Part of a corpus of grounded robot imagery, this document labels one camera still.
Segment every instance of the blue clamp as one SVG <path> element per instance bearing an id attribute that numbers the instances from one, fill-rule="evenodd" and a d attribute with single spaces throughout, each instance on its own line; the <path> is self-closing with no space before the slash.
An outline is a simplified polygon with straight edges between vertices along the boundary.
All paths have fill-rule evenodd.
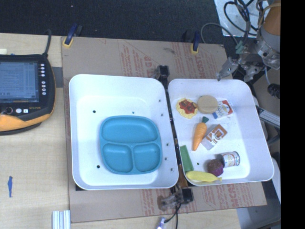
<path id="1" fill-rule="evenodd" d="M 78 26 L 77 23 L 73 23 L 68 36 L 66 36 L 62 42 L 63 46 L 70 48 L 73 42 L 73 36 L 78 36 L 78 34 L 80 34 L 82 29 L 82 26 Z"/>
<path id="2" fill-rule="evenodd" d="M 197 54 L 199 52 L 199 41 L 200 41 L 200 35 L 199 35 L 199 32 L 196 31 L 194 41 L 191 45 L 191 53 L 192 54 Z"/>

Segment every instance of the wooden table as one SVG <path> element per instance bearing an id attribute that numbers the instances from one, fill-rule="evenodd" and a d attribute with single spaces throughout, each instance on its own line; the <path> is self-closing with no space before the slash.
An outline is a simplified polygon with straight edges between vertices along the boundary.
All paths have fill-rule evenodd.
<path id="1" fill-rule="evenodd" d="M 52 36 L 49 61 L 62 67 L 61 37 Z M 7 54 L 41 54 L 46 35 L 0 33 L 0 48 Z M 67 150 L 63 89 L 57 88 L 51 118 L 39 127 L 15 135 L 0 136 L 0 228 L 50 229 L 53 211 L 69 210 Z M 12 197 L 8 180 L 13 177 Z M 155 228 L 159 216 L 72 223 L 72 229 Z M 175 219 L 165 225 L 175 228 Z M 178 228 L 239 229 L 236 209 L 179 214 Z"/>

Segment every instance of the purple vegetable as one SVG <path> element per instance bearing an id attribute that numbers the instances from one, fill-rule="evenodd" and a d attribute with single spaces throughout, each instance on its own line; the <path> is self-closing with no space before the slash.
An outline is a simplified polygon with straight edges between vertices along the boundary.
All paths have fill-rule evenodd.
<path id="1" fill-rule="evenodd" d="M 212 159 L 208 163 L 208 172 L 220 176 L 224 172 L 224 165 L 218 159 Z"/>

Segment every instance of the round bread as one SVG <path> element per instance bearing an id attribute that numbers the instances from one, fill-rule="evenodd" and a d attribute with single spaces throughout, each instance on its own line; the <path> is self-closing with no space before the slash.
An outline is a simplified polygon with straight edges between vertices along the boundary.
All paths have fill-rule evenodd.
<path id="1" fill-rule="evenodd" d="M 191 119 L 198 112 L 198 106 L 190 99 L 182 98 L 176 104 L 176 109 L 183 117 Z"/>
<path id="2" fill-rule="evenodd" d="M 198 110 L 204 114 L 214 113 L 218 108 L 218 101 L 210 95 L 203 95 L 197 102 Z"/>

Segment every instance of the white tray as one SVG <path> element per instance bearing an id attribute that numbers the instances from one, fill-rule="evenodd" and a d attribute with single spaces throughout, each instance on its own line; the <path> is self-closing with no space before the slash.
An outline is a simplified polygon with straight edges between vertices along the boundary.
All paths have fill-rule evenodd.
<path id="1" fill-rule="evenodd" d="M 86 190 L 169 188 L 178 180 L 173 133 L 163 85 L 152 78 L 79 74 L 69 83 L 72 173 Z M 116 115 L 151 119 L 162 143 L 160 167 L 146 174 L 121 175 L 103 164 L 99 129 Z"/>
<path id="2" fill-rule="evenodd" d="M 217 154 L 236 151 L 240 155 L 240 165 L 224 168 L 221 184 L 267 181 L 273 177 L 274 166 L 269 148 L 248 85 L 240 80 L 174 79 L 168 87 L 173 122 L 179 146 L 186 145 L 194 170 L 207 171 L 206 164 Z M 212 95 L 218 101 L 227 99 L 233 106 L 233 114 L 215 119 L 212 114 L 198 114 L 192 119 L 182 117 L 176 110 L 181 98 L 197 102 L 202 95 Z M 192 151 L 193 134 L 197 123 L 206 116 L 209 127 L 221 124 L 228 134 L 211 150 L 202 144 Z M 190 183 L 196 186 L 219 184 L 220 182 Z"/>

